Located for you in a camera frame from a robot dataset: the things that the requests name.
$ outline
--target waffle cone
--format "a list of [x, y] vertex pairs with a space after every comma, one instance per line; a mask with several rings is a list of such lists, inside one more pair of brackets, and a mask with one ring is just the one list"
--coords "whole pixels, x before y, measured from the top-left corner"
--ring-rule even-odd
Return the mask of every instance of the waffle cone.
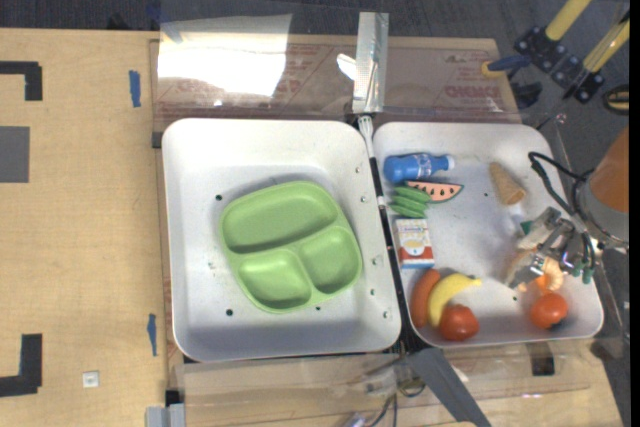
[[497, 162], [492, 162], [489, 165], [489, 171], [493, 179], [493, 184], [496, 187], [500, 203], [503, 205], [515, 205], [527, 195], [527, 191]]

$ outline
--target green plate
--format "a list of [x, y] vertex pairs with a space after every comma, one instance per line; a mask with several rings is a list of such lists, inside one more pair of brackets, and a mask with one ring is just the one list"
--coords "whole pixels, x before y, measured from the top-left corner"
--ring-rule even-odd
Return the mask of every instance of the green plate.
[[272, 313], [330, 299], [362, 272], [349, 222], [313, 182], [275, 185], [232, 201], [220, 218], [220, 236], [244, 293]]

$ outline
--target yellow banana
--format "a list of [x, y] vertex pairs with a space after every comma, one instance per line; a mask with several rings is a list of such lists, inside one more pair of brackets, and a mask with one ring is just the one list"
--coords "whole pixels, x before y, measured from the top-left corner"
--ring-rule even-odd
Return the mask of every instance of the yellow banana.
[[480, 286], [480, 278], [470, 278], [459, 272], [449, 274], [438, 281], [429, 295], [429, 322], [438, 327], [442, 311], [451, 298], [470, 286]]

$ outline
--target toy watermelon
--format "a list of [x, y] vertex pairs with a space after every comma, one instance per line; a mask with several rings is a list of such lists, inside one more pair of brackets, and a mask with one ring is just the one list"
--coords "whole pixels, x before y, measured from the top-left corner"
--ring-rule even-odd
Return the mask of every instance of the toy watermelon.
[[460, 191], [464, 189], [464, 185], [458, 185], [455, 183], [433, 183], [433, 182], [406, 182], [409, 187], [420, 189], [431, 196], [431, 201], [434, 203], [442, 203], [455, 198]]

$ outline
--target wooden board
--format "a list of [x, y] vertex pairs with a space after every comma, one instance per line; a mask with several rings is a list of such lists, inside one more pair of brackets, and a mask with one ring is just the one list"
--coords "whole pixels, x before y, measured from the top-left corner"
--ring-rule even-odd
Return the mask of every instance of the wooden board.
[[[0, 183], [0, 375], [43, 337], [37, 394], [0, 398], [5, 425], [142, 425], [163, 404], [164, 308], [151, 149], [151, 32], [0, 30], [2, 60], [38, 61], [44, 98], [0, 75], [0, 125], [30, 127], [29, 183]], [[129, 70], [141, 77], [134, 108]], [[157, 356], [147, 333], [156, 316]], [[82, 374], [100, 372], [83, 388]]]

